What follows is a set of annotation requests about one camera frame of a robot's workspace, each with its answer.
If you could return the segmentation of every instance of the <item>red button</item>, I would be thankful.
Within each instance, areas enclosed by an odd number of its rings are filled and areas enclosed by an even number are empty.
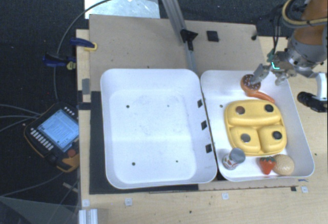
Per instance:
[[[69,151],[67,151],[67,154],[69,157],[73,157],[76,155],[76,151],[74,149],[70,149]]]

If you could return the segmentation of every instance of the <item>green light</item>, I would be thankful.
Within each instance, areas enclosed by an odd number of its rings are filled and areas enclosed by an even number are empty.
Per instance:
[[[271,65],[272,65],[273,69],[276,69],[276,70],[280,69],[280,67],[275,67],[275,64],[273,62],[271,62]]]

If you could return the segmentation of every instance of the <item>blue screen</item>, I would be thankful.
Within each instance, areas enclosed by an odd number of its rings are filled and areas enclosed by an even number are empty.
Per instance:
[[[78,137],[78,123],[63,110],[58,110],[37,128],[63,152]]]

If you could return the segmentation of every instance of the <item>tray with toy food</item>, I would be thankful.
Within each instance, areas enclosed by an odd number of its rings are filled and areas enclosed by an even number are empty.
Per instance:
[[[230,181],[310,176],[314,161],[288,81],[276,86],[270,73],[260,88],[242,88],[251,73],[210,70],[201,76],[220,173]],[[222,160],[234,149],[245,160],[229,170]]]

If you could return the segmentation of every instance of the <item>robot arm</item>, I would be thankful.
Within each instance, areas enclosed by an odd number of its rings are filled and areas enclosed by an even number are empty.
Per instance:
[[[288,0],[282,7],[284,24],[294,28],[288,46],[283,52],[272,50],[268,54],[270,64],[260,64],[254,72],[251,84],[261,82],[269,72],[276,75],[278,86],[289,77],[301,74],[308,78],[316,78],[318,94],[314,96],[301,92],[298,100],[317,112],[327,112],[327,79],[326,74],[313,72],[318,64],[327,59],[327,0],[307,0],[307,6],[301,20],[288,18],[287,11],[293,0]]]

